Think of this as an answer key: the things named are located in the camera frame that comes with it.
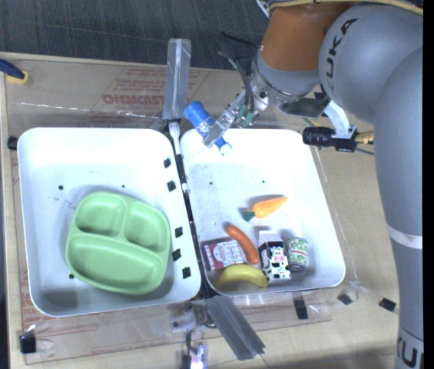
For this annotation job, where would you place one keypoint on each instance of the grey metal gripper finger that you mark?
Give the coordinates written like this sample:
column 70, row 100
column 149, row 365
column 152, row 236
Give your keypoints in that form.
column 214, row 133

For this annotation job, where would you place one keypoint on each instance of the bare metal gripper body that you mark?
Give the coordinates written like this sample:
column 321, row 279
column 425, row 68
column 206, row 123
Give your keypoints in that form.
column 236, row 112

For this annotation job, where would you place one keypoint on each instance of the blue and white plastic bottle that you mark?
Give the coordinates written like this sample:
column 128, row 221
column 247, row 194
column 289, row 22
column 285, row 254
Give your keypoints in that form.
column 197, row 115

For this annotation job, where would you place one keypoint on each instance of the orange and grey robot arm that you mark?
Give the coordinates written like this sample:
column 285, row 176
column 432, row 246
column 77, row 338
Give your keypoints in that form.
column 370, row 60

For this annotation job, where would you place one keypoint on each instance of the white plastic tray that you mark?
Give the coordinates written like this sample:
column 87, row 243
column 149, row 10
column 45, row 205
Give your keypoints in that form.
column 236, row 167
column 97, row 156

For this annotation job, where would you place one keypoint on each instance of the orange toy carrot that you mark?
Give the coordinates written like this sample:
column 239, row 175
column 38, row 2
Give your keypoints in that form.
column 268, row 207

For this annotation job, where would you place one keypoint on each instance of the orange toy sausage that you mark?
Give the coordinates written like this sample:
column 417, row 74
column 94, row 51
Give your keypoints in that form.
column 244, row 242

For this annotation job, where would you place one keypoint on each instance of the red and white carton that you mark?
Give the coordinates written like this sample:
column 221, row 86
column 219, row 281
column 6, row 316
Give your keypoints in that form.
column 224, row 255

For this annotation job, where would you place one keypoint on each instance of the brown cardboard board red print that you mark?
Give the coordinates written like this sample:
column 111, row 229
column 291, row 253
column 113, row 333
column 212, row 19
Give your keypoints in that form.
column 86, row 90

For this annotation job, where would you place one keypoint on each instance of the cow print milk carton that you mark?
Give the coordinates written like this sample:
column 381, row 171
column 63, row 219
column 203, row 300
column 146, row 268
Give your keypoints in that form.
column 276, row 260

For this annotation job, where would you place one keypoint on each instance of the yellow banana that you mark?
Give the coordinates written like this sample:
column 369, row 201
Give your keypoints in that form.
column 241, row 275

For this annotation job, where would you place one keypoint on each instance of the green small can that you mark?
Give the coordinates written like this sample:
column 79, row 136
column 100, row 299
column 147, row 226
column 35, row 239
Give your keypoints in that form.
column 298, row 253

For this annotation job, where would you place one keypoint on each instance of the green divided plate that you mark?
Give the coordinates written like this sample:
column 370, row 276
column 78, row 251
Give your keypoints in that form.
column 116, row 252

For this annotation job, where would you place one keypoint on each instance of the black cylinder on white bracket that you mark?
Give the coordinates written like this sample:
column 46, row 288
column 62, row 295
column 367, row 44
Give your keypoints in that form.
column 322, row 136

